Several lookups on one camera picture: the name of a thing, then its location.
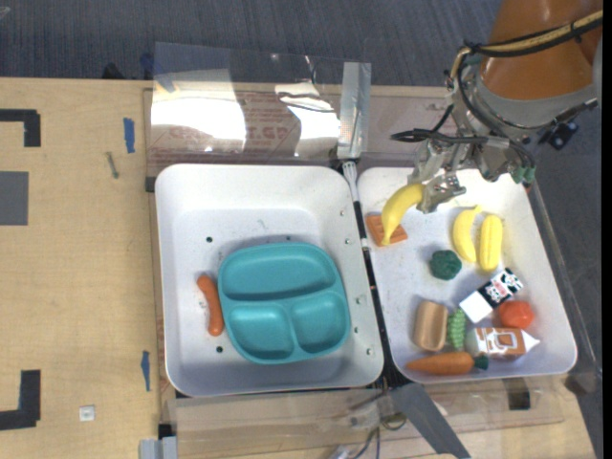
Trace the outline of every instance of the orange carrot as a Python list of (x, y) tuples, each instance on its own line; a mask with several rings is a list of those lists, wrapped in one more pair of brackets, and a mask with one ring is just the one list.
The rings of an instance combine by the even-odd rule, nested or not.
[(438, 376), (468, 374), (474, 367), (474, 359), (468, 352), (446, 352), (411, 361), (407, 369), (423, 371)]
[(198, 278), (198, 287), (204, 293), (208, 303), (208, 332), (214, 337), (218, 337), (223, 332), (224, 323), (217, 286), (210, 277), (201, 275)]

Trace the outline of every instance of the teal plate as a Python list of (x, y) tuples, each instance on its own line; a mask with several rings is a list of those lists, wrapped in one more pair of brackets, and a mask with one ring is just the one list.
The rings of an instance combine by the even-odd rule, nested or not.
[(329, 354), (350, 329), (346, 293), (330, 256), (308, 243), (235, 251), (218, 292), (229, 339), (249, 361), (277, 364)]

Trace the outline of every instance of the tomato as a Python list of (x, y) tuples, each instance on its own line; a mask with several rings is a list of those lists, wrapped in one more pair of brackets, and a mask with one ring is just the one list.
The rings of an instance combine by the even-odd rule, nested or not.
[(497, 309), (501, 324), (509, 328), (527, 328), (534, 320), (534, 312), (527, 301), (506, 301)]

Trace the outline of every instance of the yellow corn cob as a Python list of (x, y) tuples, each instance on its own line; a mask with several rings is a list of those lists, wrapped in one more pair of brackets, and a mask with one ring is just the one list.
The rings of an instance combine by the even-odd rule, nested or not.
[(499, 265), (501, 255), (501, 219), (488, 214), (480, 227), (480, 250), (478, 263), (483, 271), (492, 272)]

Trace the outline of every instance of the yellow banana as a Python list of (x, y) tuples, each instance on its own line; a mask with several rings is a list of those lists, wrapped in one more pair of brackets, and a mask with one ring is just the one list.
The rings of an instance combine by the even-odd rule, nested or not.
[(494, 214), (487, 215), (480, 227), (480, 250), (478, 253), (478, 263), (483, 271), (492, 272), (499, 265), (501, 239), (501, 219)]
[(382, 229), (384, 230), (383, 245), (388, 245), (391, 240), (391, 234), (395, 228), (402, 223), (402, 218), (405, 212), (415, 204), (419, 204), (423, 200), (423, 184), (410, 184), (403, 186), (395, 191), (389, 197), (382, 208), (381, 221)]
[(481, 210), (480, 206), (474, 209), (464, 209), (452, 224), (452, 243), (459, 256), (468, 262), (476, 261), (476, 247), (471, 241), (471, 225), (473, 225), (476, 214)]

